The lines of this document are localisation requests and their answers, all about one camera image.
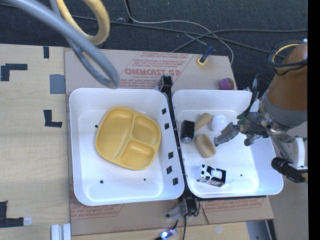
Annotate yellow divided plate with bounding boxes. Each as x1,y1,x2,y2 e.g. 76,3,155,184
94,106,163,171

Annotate black can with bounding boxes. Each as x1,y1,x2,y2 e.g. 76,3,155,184
180,119,196,144

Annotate black cylinder on white bracket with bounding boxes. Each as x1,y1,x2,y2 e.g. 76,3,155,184
270,136,309,184

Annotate tan ice cream cone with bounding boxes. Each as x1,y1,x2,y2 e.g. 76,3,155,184
194,112,214,133

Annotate white plastic tray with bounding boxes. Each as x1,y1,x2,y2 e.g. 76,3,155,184
171,88,285,199
68,87,186,207

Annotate brown cardboard board red print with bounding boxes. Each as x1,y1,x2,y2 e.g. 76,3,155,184
64,48,275,236

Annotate white egg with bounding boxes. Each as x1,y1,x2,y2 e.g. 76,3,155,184
210,113,229,132

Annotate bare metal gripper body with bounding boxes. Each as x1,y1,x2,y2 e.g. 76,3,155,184
238,108,299,142

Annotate tan bread roll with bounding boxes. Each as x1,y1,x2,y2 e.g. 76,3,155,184
194,133,217,159

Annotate black and white carton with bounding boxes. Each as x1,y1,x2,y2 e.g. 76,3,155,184
195,164,227,188

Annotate purple cupcake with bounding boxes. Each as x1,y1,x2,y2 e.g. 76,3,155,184
218,77,235,91

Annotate thin black rod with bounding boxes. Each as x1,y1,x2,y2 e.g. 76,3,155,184
165,88,192,200

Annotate black block with thin wires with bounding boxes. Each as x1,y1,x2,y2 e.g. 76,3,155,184
183,197,200,217

